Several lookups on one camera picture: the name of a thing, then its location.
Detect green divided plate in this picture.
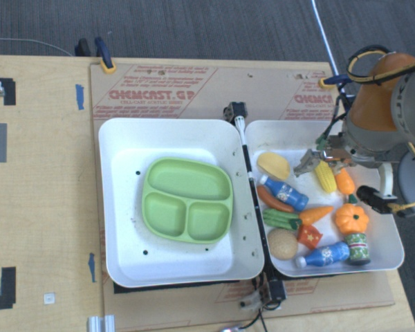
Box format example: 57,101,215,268
141,156,234,245

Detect blue bottle with white cap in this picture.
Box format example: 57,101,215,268
294,241,351,269

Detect black block with thin wires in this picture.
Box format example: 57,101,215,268
262,275,288,304
223,101,248,123

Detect yellow potato crisp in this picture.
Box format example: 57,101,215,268
256,151,292,182

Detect yellow corn cob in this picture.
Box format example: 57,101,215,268
313,160,338,194

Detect orange pumpkin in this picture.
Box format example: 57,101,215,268
334,203,371,237

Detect red packet with yellow star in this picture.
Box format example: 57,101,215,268
295,223,324,250

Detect white plastic tray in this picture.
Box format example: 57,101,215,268
98,117,266,288
244,119,405,278

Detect black cylinder on white bracket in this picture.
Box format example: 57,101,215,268
356,163,398,216

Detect orange-red sausage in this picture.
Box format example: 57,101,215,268
256,185,295,214

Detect tan round bread bun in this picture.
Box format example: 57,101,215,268
266,227,299,261

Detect green beans bundle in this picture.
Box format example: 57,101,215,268
262,207,303,231

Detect thin black and white rod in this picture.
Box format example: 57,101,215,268
234,115,275,277

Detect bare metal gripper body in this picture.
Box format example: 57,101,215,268
318,133,385,169

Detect green patterned can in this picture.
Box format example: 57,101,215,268
343,232,372,267

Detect brown cardboard board red print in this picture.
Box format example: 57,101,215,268
89,57,396,332

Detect blue bottle with white label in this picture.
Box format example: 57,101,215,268
259,174,310,212

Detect orange carrot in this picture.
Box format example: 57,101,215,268
298,205,335,227

